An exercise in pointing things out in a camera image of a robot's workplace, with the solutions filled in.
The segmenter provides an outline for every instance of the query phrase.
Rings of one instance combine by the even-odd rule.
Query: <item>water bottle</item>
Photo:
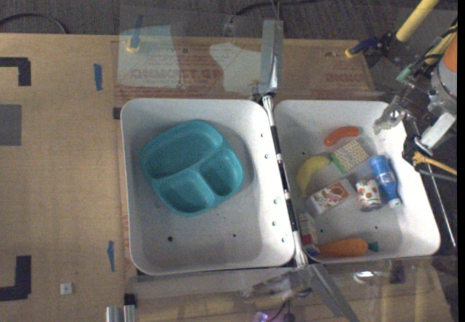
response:
[[[370,167],[373,170],[380,189],[386,195],[389,201],[389,207],[396,208],[402,204],[397,195],[397,181],[394,172],[389,168],[385,156],[374,156],[370,159]]]

